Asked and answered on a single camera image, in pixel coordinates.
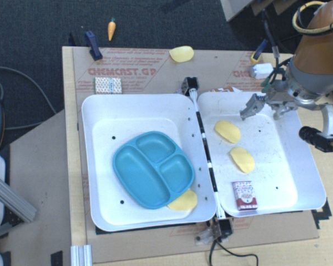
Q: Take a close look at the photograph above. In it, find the orange carrot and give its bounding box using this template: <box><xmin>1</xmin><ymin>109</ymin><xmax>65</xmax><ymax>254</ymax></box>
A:
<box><xmin>108</xmin><ymin>17</ymin><xmax>117</xmax><ymax>42</ymax></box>

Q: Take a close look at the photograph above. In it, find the small white box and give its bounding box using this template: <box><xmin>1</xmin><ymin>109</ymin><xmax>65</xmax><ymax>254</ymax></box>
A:
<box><xmin>249</xmin><ymin>62</ymin><xmax>274</xmax><ymax>80</ymax></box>

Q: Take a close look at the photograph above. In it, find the white patterned packet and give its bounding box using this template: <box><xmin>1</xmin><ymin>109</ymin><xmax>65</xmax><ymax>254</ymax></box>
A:
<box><xmin>94</xmin><ymin>76</ymin><xmax>123</xmax><ymax>95</ymax></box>

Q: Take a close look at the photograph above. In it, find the brown cardboard board red print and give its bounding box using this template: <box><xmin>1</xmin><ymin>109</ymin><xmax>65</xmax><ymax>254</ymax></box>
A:
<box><xmin>72</xmin><ymin>46</ymin><xmax>320</xmax><ymax>264</ymax></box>

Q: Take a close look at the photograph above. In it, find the orange and white packet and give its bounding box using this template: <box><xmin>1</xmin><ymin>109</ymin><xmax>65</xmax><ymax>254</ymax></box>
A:
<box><xmin>210</xmin><ymin>86</ymin><xmax>243</xmax><ymax>93</ymax></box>

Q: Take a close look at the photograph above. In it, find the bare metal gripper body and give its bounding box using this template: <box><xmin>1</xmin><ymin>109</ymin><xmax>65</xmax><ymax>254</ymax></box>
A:
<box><xmin>262</xmin><ymin>79</ymin><xmax>333</xmax><ymax>112</ymax></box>

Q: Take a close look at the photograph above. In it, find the thin black and white rod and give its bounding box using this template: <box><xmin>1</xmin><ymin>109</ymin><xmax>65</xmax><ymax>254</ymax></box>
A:
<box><xmin>189</xmin><ymin>88</ymin><xmax>225</xmax><ymax>219</ymax></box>

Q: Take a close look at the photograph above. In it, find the yellow potato chip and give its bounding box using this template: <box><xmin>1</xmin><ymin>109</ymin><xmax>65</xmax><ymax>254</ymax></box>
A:
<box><xmin>169</xmin><ymin>45</ymin><xmax>195</xmax><ymax>64</ymax></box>
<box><xmin>229</xmin><ymin>147</ymin><xmax>256</xmax><ymax>174</ymax></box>
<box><xmin>214</xmin><ymin>120</ymin><xmax>241</xmax><ymax>144</ymax></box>
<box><xmin>166</xmin><ymin>190</ymin><xmax>198</xmax><ymax>212</ymax></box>

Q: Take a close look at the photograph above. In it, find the red and white carton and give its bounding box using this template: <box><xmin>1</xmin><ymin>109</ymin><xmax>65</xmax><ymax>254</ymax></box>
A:
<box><xmin>232</xmin><ymin>180</ymin><xmax>259</xmax><ymax>211</ymax></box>

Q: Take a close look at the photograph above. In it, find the white plastic tray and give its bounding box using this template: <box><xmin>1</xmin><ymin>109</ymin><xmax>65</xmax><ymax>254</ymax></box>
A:
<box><xmin>81</xmin><ymin>93</ymin><xmax>218</xmax><ymax>232</ymax></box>
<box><xmin>196</xmin><ymin>91</ymin><xmax>327</xmax><ymax>218</ymax></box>

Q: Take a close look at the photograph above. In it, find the blue divided plate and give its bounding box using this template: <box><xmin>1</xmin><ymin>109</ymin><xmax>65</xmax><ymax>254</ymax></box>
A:
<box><xmin>112</xmin><ymin>131</ymin><xmax>195</xmax><ymax>210</ymax></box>

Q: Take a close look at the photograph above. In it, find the black cylinder on white bracket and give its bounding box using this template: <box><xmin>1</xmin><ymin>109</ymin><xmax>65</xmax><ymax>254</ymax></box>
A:
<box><xmin>299</xmin><ymin>104</ymin><xmax>333</xmax><ymax>154</ymax></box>

